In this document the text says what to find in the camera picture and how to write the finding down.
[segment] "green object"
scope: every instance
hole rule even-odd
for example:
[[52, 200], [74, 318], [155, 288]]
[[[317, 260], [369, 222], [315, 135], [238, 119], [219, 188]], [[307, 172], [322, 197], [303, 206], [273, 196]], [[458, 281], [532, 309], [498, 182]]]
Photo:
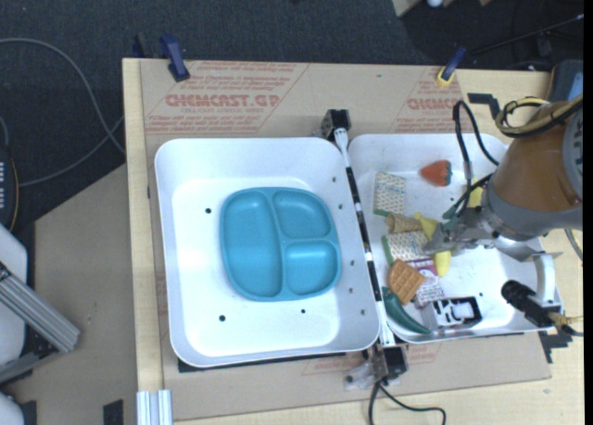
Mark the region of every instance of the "green object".
[[393, 321], [403, 328], [417, 332], [419, 334], [432, 333], [428, 328], [420, 324], [418, 321], [408, 315], [408, 313], [406, 313], [406, 310], [404, 309], [403, 305], [401, 305], [401, 302], [399, 301], [399, 298], [397, 298], [396, 294], [390, 293], [387, 287], [383, 287], [382, 290], [385, 311]]
[[393, 264], [396, 260], [391, 255], [391, 247], [389, 247], [389, 240], [387, 236], [383, 236], [381, 238], [381, 245], [383, 246], [383, 250], [385, 251], [385, 257], [387, 257], [387, 262], [389, 265]]

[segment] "orange object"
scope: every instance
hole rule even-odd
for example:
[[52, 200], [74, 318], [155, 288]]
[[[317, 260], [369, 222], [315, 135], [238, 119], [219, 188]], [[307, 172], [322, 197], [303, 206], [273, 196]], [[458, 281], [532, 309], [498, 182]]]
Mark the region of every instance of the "orange object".
[[414, 267], [397, 259], [387, 272], [387, 286], [397, 295], [401, 305], [410, 302], [426, 278]]
[[437, 160], [422, 168], [420, 174], [435, 186], [448, 186], [451, 183], [451, 163], [448, 160]]

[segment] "metal bracket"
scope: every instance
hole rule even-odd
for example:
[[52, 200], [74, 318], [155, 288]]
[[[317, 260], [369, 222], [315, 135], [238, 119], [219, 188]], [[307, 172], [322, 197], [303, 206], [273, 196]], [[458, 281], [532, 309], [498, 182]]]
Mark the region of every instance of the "metal bracket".
[[323, 117], [322, 125], [313, 135], [334, 142], [334, 131], [336, 129], [349, 131], [350, 127], [352, 127], [352, 124], [347, 109], [329, 109]]
[[173, 425], [173, 404], [169, 389], [136, 394], [138, 425]]
[[556, 270], [554, 258], [551, 254], [534, 256], [537, 272], [537, 287], [534, 300], [541, 306], [557, 306], [556, 292]]
[[24, 247], [4, 226], [0, 226], [0, 234], [0, 244], [6, 247], [0, 260], [0, 304], [24, 320], [34, 333], [48, 343], [43, 348], [35, 348], [1, 367], [0, 383], [4, 383], [49, 358], [72, 351], [78, 342], [80, 331], [25, 282], [13, 275], [5, 262], [15, 266], [15, 269], [21, 264], [26, 265], [26, 253]]
[[360, 388], [367, 389], [377, 381], [387, 377], [389, 370], [383, 348], [375, 344], [367, 351], [366, 360], [355, 368], [346, 371], [344, 374], [344, 386], [346, 389]]

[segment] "yellow object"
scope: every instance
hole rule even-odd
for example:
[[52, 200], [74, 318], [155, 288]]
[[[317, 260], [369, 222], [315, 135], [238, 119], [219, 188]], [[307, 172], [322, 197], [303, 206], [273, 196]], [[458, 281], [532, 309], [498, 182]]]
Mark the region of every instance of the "yellow object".
[[[424, 234], [429, 241], [433, 239], [433, 234], [436, 230], [437, 221], [430, 218], [425, 218], [420, 213], [414, 213], [414, 217], [420, 221], [423, 226]], [[451, 265], [451, 251], [437, 252], [433, 255], [433, 262], [435, 262], [436, 273], [439, 277], [443, 277]]]
[[436, 221], [434, 219], [425, 218], [420, 213], [414, 213], [414, 217], [420, 221], [424, 234], [426, 234], [428, 240], [431, 241], [433, 239], [433, 234], [435, 233]]
[[443, 277], [451, 265], [451, 251], [437, 252], [433, 255], [433, 262], [435, 262], [436, 273], [439, 277]]
[[468, 207], [476, 207], [480, 206], [482, 202], [482, 193], [484, 192], [484, 188], [478, 187], [470, 193], [470, 201], [468, 202]]
[[436, 82], [442, 88], [448, 87], [451, 84], [451, 82], [453, 81], [453, 78], [455, 77], [455, 73], [453, 73], [453, 74], [451, 74], [451, 77], [448, 80], [446, 80], [445, 78], [443, 78], [443, 73], [445, 72], [445, 69], [447, 69], [446, 66], [444, 66], [443, 68], [441, 68], [438, 71], [438, 73], [436, 74]]

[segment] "white plastic tray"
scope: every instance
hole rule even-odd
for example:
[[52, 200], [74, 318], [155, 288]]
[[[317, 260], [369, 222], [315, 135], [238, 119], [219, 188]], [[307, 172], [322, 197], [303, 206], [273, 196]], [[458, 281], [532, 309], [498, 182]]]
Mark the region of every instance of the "white plastic tray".
[[[362, 350], [379, 319], [341, 154], [317, 138], [178, 139], [155, 159], [170, 339], [200, 367]], [[219, 221], [231, 194], [255, 187], [311, 191], [328, 206], [342, 273], [319, 296], [260, 302], [225, 276]]]
[[[463, 139], [473, 162], [474, 177], [481, 179], [492, 173], [496, 167], [482, 154], [475, 137], [464, 135]], [[488, 135], [483, 135], [483, 140], [492, 156], [501, 160], [506, 146]], [[385, 218], [372, 213], [376, 174], [382, 171], [406, 180], [405, 215], [413, 216], [415, 212], [420, 212], [427, 218], [442, 220], [442, 214], [465, 190], [461, 150], [454, 134], [386, 134], [361, 135], [352, 141], [348, 151], [359, 186], [378, 280], [381, 285], [385, 285], [389, 265], [381, 238], [387, 233], [387, 228]], [[438, 159], [447, 159], [452, 164], [453, 176], [447, 187], [434, 187], [419, 174], [421, 167]], [[534, 240], [530, 245], [536, 250], [543, 250], [539, 240]], [[482, 321], [470, 329], [449, 329], [431, 335], [406, 330], [392, 319], [388, 321], [389, 327], [399, 338], [410, 343], [537, 330], [536, 325], [508, 305], [502, 297], [500, 289], [510, 279], [535, 290], [535, 264], [518, 262], [495, 249], [478, 247], [473, 251], [465, 251], [452, 258], [451, 267], [441, 282], [448, 297], [474, 296], [483, 316]], [[412, 303], [407, 304], [405, 309], [422, 323], [420, 310]]]

